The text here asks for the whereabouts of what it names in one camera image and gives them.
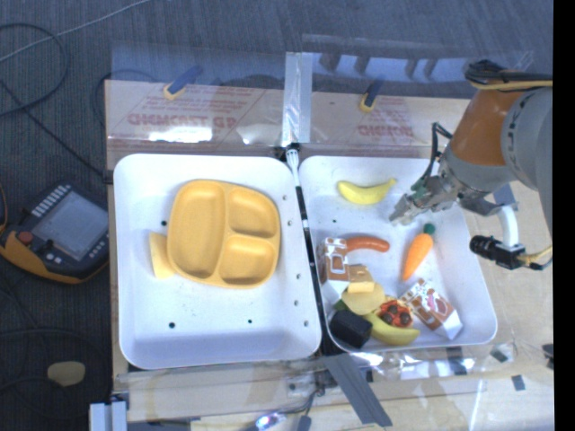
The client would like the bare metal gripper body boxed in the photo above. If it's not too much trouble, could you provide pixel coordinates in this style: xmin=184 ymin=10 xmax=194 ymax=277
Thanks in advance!
xmin=405 ymin=174 xmax=463 ymax=211

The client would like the orange carrot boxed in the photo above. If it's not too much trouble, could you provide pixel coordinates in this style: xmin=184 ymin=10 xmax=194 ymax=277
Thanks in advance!
xmin=401 ymin=223 xmax=438 ymax=284

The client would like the yellow banana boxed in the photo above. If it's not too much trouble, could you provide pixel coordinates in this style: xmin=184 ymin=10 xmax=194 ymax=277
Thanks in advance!
xmin=362 ymin=310 xmax=421 ymax=347
xmin=336 ymin=177 xmax=399 ymax=207

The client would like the orange sausage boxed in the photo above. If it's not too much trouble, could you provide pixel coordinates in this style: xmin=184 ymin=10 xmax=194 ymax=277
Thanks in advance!
xmin=343 ymin=235 xmax=391 ymax=254

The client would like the white plastic tray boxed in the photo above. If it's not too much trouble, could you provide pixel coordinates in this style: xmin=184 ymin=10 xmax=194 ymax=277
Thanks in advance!
xmin=297 ymin=154 xmax=499 ymax=355
xmin=112 ymin=153 xmax=323 ymax=371

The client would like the tan bread with butter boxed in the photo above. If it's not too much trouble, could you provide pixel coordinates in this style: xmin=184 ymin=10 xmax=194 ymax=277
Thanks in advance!
xmin=347 ymin=264 xmax=376 ymax=295

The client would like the brown and white carton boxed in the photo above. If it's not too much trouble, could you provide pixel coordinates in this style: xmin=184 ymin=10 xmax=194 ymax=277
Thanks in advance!
xmin=315 ymin=236 xmax=350 ymax=303
xmin=398 ymin=277 xmax=464 ymax=341

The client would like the yellow round pancake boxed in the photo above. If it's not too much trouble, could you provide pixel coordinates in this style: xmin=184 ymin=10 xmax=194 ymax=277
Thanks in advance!
xmin=341 ymin=282 xmax=387 ymax=316

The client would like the orange biscuit with dark dots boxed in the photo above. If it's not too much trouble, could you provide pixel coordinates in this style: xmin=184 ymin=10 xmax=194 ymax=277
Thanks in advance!
xmin=376 ymin=299 xmax=415 ymax=330

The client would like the yellow divided plate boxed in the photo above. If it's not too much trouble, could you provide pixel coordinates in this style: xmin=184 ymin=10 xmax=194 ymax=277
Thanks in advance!
xmin=165 ymin=179 xmax=283 ymax=290

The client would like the pale yellow wedge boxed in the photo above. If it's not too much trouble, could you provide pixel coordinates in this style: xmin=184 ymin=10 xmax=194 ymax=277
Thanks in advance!
xmin=148 ymin=231 xmax=175 ymax=280

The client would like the brown cardboard board, red print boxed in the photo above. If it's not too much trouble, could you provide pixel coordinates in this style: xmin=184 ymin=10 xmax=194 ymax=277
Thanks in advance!
xmin=103 ymin=78 xmax=554 ymax=423

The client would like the pale yellow round object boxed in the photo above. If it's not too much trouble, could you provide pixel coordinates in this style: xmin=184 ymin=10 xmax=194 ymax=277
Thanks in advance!
xmin=47 ymin=360 xmax=87 ymax=388

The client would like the black cylinder on white bracket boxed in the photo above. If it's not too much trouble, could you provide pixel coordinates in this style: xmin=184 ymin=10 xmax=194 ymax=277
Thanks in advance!
xmin=469 ymin=204 xmax=527 ymax=269

